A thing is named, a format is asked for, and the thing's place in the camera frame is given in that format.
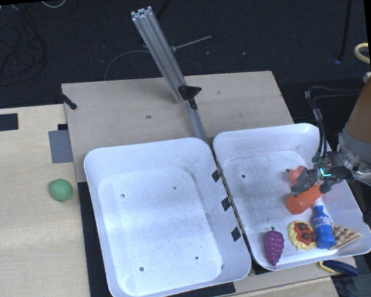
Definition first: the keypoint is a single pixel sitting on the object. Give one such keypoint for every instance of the pizza slice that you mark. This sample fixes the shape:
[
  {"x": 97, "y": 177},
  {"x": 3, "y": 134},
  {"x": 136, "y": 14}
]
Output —
[{"x": 344, "y": 235}]

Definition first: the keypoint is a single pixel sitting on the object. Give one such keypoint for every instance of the green lime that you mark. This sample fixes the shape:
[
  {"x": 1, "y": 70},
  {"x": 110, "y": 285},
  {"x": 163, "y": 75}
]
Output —
[{"x": 60, "y": 190}]

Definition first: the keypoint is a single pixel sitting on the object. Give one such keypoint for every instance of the yellow spaghetti with meatballs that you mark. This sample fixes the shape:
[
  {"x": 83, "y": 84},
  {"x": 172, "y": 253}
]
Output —
[{"x": 301, "y": 235}]

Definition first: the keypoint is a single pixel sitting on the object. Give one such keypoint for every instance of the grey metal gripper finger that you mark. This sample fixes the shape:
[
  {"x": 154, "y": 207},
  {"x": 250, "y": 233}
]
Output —
[
  {"x": 329, "y": 185},
  {"x": 304, "y": 181}
]

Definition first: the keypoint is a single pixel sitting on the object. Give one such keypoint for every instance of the orange bottle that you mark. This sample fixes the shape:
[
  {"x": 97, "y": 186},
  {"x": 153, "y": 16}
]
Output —
[{"x": 303, "y": 201}]

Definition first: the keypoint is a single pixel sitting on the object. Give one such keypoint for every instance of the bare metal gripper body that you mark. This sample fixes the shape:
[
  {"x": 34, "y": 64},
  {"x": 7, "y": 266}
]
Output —
[{"x": 357, "y": 166}]

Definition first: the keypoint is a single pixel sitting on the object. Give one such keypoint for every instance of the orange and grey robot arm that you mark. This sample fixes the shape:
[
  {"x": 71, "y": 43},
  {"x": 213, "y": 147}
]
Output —
[{"x": 363, "y": 117}]

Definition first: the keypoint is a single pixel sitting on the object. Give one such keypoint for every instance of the purple grapes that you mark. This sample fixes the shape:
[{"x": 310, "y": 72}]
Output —
[{"x": 274, "y": 246}]

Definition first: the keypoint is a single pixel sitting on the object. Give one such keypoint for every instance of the pale wood board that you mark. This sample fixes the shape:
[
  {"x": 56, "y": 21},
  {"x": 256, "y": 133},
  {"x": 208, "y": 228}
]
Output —
[{"x": 128, "y": 117}]

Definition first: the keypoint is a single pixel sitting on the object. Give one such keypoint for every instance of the white plastic tray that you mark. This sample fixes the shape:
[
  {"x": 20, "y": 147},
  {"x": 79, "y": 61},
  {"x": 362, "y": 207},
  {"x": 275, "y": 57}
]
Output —
[
  {"x": 264, "y": 198},
  {"x": 160, "y": 220}
]

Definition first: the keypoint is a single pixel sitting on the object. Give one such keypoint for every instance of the blue bottle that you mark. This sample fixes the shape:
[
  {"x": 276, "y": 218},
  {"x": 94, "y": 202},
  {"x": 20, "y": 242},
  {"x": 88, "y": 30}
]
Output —
[{"x": 323, "y": 228}]

